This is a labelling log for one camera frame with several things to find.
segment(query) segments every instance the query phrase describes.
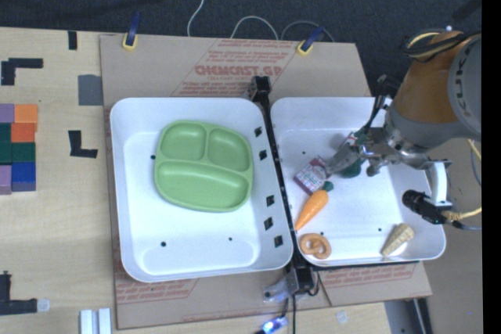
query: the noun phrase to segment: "carrot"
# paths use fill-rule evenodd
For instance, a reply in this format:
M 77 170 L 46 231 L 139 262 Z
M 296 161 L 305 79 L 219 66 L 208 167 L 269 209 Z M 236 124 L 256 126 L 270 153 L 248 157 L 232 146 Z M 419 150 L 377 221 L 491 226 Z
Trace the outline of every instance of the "carrot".
M 332 188 L 334 188 L 332 182 L 326 181 L 321 189 L 312 193 L 299 213 L 295 226 L 296 231 L 303 228 L 329 202 L 327 192 Z

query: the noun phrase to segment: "toy pretzel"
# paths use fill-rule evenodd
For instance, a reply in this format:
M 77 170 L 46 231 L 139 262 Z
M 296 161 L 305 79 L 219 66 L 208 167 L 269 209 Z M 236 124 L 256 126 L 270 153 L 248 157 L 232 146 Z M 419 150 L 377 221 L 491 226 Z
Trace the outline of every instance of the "toy pretzel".
M 299 240 L 301 252 L 305 255 L 313 255 L 317 259 L 326 259 L 332 249 L 326 237 L 320 234 L 305 234 Z

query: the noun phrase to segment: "green divided tray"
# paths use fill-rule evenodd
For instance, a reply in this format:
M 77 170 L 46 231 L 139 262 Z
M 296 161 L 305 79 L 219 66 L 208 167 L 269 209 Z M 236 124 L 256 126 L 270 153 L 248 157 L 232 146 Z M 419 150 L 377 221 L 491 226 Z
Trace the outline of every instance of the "green divided tray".
M 168 202 L 208 212 L 236 210 L 251 194 L 252 176 L 251 146 L 234 130 L 180 120 L 160 134 L 154 181 Z

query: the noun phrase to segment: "cardboard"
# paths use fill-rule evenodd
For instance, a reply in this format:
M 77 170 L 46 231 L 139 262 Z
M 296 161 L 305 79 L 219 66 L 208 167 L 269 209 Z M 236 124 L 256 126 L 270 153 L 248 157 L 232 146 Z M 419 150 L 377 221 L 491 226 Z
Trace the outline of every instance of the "cardboard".
M 120 262 L 109 115 L 127 97 L 248 96 L 254 75 L 268 75 L 270 101 L 286 96 L 364 96 L 369 89 L 353 44 L 318 43 L 308 56 L 297 42 L 177 38 L 141 35 L 136 49 L 122 48 L 122 34 L 100 35 L 106 160 L 114 247 L 119 329 L 279 313 L 262 288 L 278 282 L 282 270 L 162 282 L 134 281 Z M 431 294 L 421 263 L 380 268 L 346 268 L 319 273 L 317 296 L 303 296 L 297 308 L 407 299 Z

